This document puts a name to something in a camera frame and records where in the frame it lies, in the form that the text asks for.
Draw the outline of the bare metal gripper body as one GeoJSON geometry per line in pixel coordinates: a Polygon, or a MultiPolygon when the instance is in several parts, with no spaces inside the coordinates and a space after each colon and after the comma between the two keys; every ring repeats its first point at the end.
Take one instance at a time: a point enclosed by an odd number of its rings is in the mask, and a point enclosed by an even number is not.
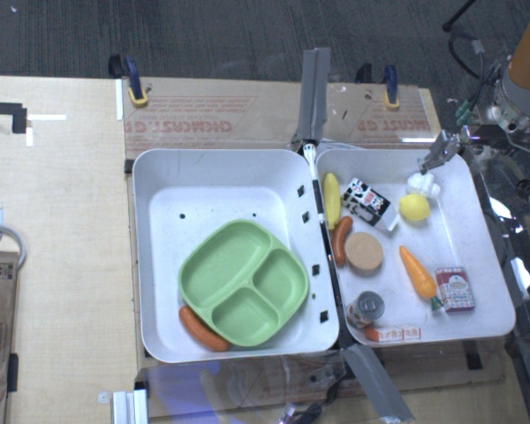
{"type": "Polygon", "coordinates": [[[460,139],[465,144],[489,146],[501,151],[518,148],[530,153],[530,105],[513,102],[458,107],[460,139]]]}

